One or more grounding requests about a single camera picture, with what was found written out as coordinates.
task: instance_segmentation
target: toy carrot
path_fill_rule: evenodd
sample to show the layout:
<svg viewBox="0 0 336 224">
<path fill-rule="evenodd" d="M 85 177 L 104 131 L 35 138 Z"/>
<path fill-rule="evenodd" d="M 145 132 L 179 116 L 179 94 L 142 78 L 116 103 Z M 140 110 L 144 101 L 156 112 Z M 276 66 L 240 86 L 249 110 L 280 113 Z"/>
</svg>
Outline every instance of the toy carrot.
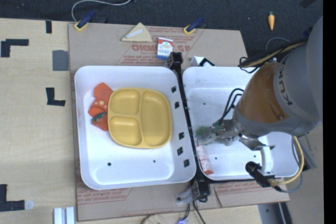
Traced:
<svg viewBox="0 0 336 224">
<path fill-rule="evenodd" d="M 271 31 L 274 28 L 274 21 L 275 21 L 275 16 L 274 16 L 273 12 L 269 12 L 269 15 L 268 15 L 268 24 L 269 24 L 269 28 L 271 29 Z"/>
</svg>

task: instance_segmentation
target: yellow plate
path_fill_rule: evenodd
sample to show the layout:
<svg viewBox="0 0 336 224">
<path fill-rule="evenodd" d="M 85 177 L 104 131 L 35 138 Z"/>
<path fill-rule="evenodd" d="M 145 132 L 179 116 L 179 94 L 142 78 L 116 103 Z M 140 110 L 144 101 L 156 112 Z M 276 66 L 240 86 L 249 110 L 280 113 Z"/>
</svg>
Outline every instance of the yellow plate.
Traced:
<svg viewBox="0 0 336 224">
<path fill-rule="evenodd" d="M 172 137 L 169 101 L 158 91 L 120 88 L 109 100 L 108 126 L 118 144 L 134 148 L 158 148 Z"/>
</svg>

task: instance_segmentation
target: cardboard sheet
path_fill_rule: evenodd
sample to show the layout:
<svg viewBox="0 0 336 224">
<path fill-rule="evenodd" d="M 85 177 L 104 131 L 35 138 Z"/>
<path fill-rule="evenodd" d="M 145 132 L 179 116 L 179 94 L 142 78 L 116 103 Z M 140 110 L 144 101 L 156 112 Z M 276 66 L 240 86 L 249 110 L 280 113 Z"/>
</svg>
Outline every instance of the cardboard sheet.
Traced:
<svg viewBox="0 0 336 224">
<path fill-rule="evenodd" d="M 133 25 L 89 24 L 81 33 L 73 26 L 68 24 L 78 220 L 185 211 L 186 205 L 177 205 L 175 196 L 185 191 L 189 183 L 113 190 L 93 190 L 83 183 L 79 169 L 73 78 L 80 67 L 88 65 L 162 66 L 165 60 L 156 57 L 158 37 L 174 40 L 174 51 L 180 51 L 184 58 L 183 69 L 191 66 L 193 56 L 205 57 L 217 66 L 237 66 L 240 57 L 246 56 L 240 32 L 197 29 L 192 35 L 185 36 L 182 28 L 146 26 L 153 42 L 142 43 L 121 41 Z M 211 184 L 211 189 L 208 202 L 199 204 L 199 209 L 289 200 L 288 194 L 263 189 L 255 182 Z"/>
</svg>

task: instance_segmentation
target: cheese wedge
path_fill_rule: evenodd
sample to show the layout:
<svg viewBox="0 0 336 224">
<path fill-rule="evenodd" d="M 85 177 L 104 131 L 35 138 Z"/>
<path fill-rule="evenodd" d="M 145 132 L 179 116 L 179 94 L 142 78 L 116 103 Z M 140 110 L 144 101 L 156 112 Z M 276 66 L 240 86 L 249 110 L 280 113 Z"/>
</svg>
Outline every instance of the cheese wedge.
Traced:
<svg viewBox="0 0 336 224">
<path fill-rule="evenodd" d="M 121 41 L 152 42 L 152 36 L 142 23 L 138 23 Z"/>
</svg>

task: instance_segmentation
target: white tray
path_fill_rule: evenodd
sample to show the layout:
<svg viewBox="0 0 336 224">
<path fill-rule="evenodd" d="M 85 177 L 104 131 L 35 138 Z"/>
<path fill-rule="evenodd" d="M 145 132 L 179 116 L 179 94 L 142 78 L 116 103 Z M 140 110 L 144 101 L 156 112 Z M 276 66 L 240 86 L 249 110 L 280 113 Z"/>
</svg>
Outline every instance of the white tray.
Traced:
<svg viewBox="0 0 336 224">
<path fill-rule="evenodd" d="M 199 127 L 211 126 L 222 116 L 231 91 L 244 89 L 251 77 L 252 74 L 238 67 L 190 67 L 184 71 L 184 90 L 195 139 Z M 259 140 L 266 145 L 275 145 L 266 158 L 276 177 L 288 177 L 297 172 L 289 134 L 270 133 Z M 214 172 L 206 176 L 212 180 L 251 179 L 245 170 L 246 163 L 262 164 L 260 151 L 251 151 L 239 141 L 226 146 L 218 139 L 206 146 L 206 150 Z"/>
<path fill-rule="evenodd" d="M 108 131 L 91 124 L 93 89 L 106 83 L 162 92 L 170 102 L 173 134 L 161 148 L 138 149 L 116 144 Z M 191 180 L 196 163 L 176 75 L 165 67 L 86 66 L 75 75 L 80 170 L 92 189 L 181 183 Z"/>
</svg>

